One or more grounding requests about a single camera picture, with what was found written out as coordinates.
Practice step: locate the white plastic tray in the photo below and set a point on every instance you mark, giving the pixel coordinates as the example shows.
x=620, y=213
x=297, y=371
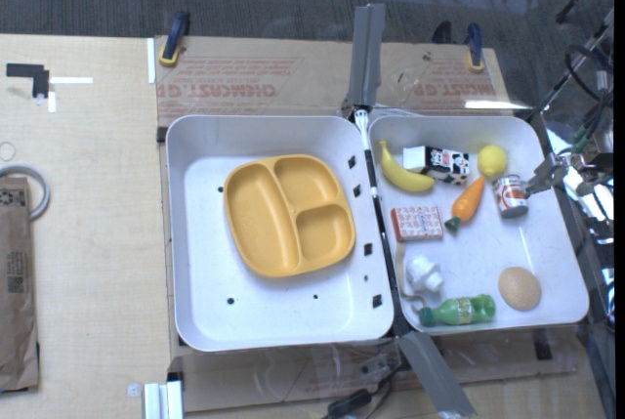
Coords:
x=273, y=314
x=478, y=256

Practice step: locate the brown cardboard board red print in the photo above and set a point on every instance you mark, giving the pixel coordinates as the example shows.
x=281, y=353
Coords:
x=293, y=80

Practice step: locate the red and white packet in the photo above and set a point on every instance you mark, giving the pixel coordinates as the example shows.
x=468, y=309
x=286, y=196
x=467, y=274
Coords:
x=416, y=223

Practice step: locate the orange and white can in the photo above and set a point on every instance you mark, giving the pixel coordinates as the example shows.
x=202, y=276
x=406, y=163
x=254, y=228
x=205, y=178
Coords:
x=510, y=197

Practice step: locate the brown paper bag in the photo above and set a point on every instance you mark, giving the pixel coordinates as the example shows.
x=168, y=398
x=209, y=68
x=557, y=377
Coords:
x=17, y=290

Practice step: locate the yellow lemon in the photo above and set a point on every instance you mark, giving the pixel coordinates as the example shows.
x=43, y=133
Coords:
x=491, y=160

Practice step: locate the green plastic bottle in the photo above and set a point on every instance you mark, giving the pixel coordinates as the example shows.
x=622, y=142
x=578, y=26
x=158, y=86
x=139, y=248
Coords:
x=459, y=310

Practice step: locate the beige egg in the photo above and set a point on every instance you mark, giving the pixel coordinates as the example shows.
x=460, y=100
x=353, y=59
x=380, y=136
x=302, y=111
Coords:
x=519, y=288

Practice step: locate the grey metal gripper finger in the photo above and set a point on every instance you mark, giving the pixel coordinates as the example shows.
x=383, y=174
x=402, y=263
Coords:
x=548, y=165
x=544, y=184

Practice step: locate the black and white milk carton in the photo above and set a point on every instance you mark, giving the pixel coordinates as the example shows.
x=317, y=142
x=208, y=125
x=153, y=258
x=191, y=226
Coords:
x=446, y=163

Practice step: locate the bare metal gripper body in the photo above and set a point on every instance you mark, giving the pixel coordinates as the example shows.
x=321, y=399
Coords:
x=588, y=165

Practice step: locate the yellow banana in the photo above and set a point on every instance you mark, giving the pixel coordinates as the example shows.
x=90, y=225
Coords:
x=403, y=178

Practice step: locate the orange carrot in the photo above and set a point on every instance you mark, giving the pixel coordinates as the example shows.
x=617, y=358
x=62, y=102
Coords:
x=468, y=204

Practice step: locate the yellow divided plate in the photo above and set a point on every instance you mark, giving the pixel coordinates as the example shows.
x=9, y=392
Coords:
x=273, y=222

